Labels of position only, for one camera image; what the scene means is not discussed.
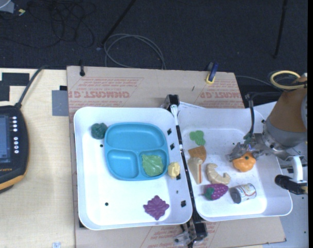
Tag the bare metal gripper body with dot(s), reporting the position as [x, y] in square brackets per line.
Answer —
[265, 144]

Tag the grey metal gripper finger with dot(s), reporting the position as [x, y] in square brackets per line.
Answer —
[237, 151]
[256, 155]

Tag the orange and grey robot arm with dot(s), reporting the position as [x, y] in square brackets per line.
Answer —
[285, 112]

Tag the orange toy pepper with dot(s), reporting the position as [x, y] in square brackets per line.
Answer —
[244, 164]

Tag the beige croissant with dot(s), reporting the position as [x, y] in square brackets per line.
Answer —
[214, 176]

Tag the small white can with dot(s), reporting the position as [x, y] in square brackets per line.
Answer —
[245, 191]

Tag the orange bread slice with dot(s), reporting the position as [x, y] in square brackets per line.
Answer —
[197, 152]

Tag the green toy leafy vegetable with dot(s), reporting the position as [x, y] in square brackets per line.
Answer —
[197, 138]

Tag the purple grapes with green leaf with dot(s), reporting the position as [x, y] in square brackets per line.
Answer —
[217, 191]

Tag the cream sandwich wedge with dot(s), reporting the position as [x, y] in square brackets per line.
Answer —
[195, 170]

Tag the thin black and white rod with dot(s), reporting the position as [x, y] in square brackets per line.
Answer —
[183, 154]

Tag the white plastic tray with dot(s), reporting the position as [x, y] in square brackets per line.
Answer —
[120, 203]
[249, 210]

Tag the white printed paper sheet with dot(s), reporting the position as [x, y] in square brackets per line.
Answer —
[191, 106]

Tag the yellow toy food lump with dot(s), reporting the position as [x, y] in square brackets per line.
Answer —
[173, 170]

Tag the light green lettuce leaf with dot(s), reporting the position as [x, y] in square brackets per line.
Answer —
[152, 165]

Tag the purple flat grape bunch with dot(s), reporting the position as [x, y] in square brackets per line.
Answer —
[156, 207]

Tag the blue divided plate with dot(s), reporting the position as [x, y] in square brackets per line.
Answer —
[132, 141]

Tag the brown cardboard board red print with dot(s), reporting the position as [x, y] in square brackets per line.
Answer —
[146, 89]

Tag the dark green broccoli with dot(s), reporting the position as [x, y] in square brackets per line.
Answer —
[98, 131]

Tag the black cylinder on white bracket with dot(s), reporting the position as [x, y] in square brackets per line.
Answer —
[288, 183]

